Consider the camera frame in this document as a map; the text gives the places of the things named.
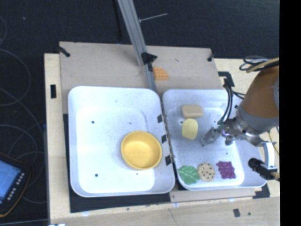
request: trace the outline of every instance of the electronic device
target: electronic device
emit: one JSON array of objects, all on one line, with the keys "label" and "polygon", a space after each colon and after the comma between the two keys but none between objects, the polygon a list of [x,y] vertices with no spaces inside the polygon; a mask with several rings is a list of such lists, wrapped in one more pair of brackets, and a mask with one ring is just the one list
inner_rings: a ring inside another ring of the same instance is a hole
[{"label": "electronic device", "polygon": [[31,176],[31,166],[0,153],[0,218],[22,197]]}]

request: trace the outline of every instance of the black floor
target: black floor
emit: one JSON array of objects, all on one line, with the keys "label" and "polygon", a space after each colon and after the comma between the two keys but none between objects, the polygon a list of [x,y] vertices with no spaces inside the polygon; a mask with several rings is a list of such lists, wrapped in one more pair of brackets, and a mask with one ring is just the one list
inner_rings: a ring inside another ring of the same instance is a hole
[{"label": "black floor", "polygon": [[[168,13],[142,22],[147,45],[211,48],[219,58],[279,56],[280,0],[134,3],[140,19]],[[0,0],[0,152],[34,170],[24,198],[0,224],[48,217],[43,54],[53,53],[59,41],[129,44],[114,5],[114,0]]]}]

